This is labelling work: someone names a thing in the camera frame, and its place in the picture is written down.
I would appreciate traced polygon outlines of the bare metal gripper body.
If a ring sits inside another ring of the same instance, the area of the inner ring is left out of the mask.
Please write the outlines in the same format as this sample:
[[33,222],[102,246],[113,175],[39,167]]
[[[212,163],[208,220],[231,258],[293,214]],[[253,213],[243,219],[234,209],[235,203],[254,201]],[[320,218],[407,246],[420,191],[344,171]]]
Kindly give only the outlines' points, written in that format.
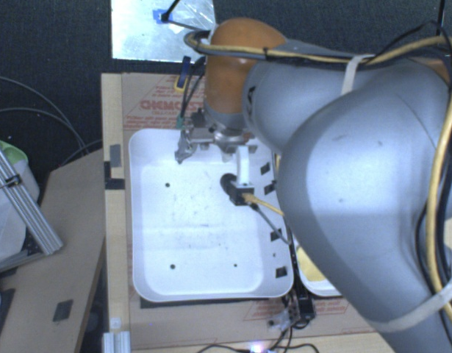
[[248,142],[247,129],[232,129],[210,121],[194,121],[186,118],[182,126],[182,137],[188,143],[197,141],[199,147],[216,145],[222,152],[236,152],[238,146]]

